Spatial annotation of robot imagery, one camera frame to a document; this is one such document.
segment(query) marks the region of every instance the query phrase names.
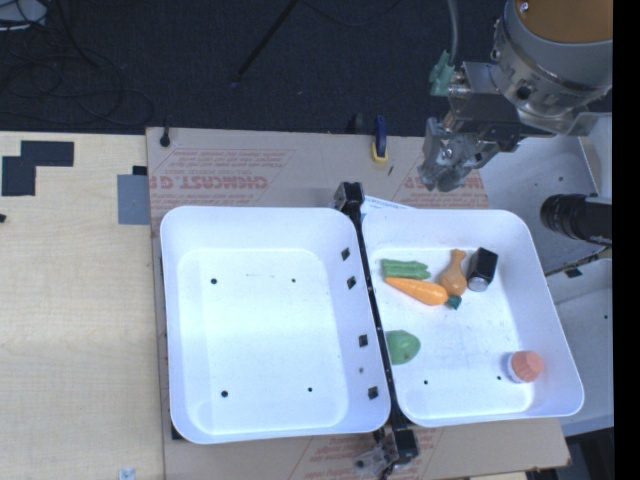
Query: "blue and yellow object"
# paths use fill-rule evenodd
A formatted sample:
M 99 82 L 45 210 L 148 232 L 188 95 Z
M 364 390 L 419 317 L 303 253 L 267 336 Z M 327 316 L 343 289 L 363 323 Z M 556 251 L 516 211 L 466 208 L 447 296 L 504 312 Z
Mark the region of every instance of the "blue and yellow object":
M 376 116 L 375 139 L 371 143 L 371 153 L 376 162 L 384 163 L 389 159 L 387 149 L 387 122 L 382 115 Z

